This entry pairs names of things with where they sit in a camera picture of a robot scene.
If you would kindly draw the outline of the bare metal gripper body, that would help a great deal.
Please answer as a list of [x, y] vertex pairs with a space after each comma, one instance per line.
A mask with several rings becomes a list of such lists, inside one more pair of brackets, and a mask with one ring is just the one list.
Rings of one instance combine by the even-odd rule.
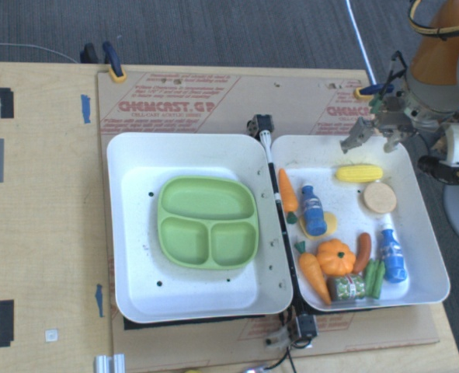
[[383, 135], [435, 131], [440, 120], [410, 92], [376, 94], [373, 99], [374, 127]]

